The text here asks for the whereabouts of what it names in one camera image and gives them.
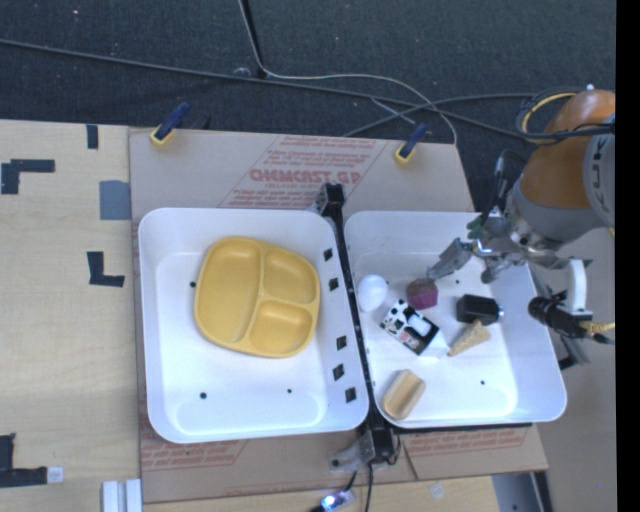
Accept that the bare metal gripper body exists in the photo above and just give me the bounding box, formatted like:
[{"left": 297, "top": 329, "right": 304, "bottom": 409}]
[{"left": 472, "top": 206, "right": 565, "bottom": 271}]

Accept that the purple cupcake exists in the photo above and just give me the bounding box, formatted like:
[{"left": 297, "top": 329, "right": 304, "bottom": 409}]
[{"left": 405, "top": 277, "right": 440, "bottom": 311}]

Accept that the black box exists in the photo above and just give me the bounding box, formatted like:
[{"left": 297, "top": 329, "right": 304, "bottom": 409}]
[{"left": 455, "top": 293, "right": 505, "bottom": 327}]

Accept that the yellow cheese wedge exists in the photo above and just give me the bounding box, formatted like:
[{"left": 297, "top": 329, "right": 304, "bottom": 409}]
[{"left": 446, "top": 319, "right": 493, "bottom": 358}]

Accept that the black and white carton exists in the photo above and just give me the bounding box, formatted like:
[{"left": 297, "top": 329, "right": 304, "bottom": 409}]
[{"left": 379, "top": 298, "right": 442, "bottom": 357}]

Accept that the white egg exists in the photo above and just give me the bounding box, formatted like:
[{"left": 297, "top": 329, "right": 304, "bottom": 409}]
[{"left": 356, "top": 274, "right": 390, "bottom": 314}]

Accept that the thin black rod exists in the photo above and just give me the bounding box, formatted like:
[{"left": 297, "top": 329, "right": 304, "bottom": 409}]
[{"left": 330, "top": 212, "right": 382, "bottom": 432}]

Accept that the white plastic tray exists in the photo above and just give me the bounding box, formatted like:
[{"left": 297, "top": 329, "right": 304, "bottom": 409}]
[
  {"left": 137, "top": 206, "right": 372, "bottom": 445},
  {"left": 343, "top": 210, "right": 569, "bottom": 430}
]

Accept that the tan bread slice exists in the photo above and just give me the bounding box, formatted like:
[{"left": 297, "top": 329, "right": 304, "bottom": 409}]
[{"left": 382, "top": 369, "right": 427, "bottom": 421}]

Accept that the yellow divided plate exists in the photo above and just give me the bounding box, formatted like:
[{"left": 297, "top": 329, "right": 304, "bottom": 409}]
[{"left": 193, "top": 235, "right": 322, "bottom": 360}]

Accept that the brown cardboard board red print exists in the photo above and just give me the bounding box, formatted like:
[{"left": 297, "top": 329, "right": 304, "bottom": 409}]
[{"left": 128, "top": 127, "right": 550, "bottom": 504}]

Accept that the black cylinder on white bracket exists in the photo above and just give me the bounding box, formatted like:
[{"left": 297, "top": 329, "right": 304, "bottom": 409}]
[{"left": 527, "top": 257, "right": 596, "bottom": 339}]

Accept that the black block with thin wires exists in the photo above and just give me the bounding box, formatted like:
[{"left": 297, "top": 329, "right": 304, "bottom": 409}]
[
  {"left": 367, "top": 427, "right": 401, "bottom": 464},
  {"left": 316, "top": 182, "right": 348, "bottom": 218}
]

